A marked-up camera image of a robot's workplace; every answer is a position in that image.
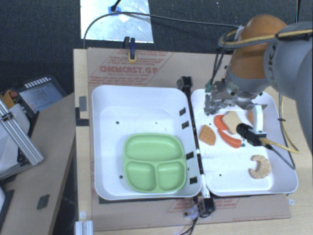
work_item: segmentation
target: green plate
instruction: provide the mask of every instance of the green plate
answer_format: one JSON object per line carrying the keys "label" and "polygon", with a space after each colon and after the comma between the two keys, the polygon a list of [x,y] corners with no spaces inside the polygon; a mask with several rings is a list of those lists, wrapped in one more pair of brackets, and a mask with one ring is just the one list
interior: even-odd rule
{"label": "green plate", "polygon": [[134,134],[123,147],[124,173],[136,191],[177,191],[186,181],[186,159],[181,142],[158,133]]}

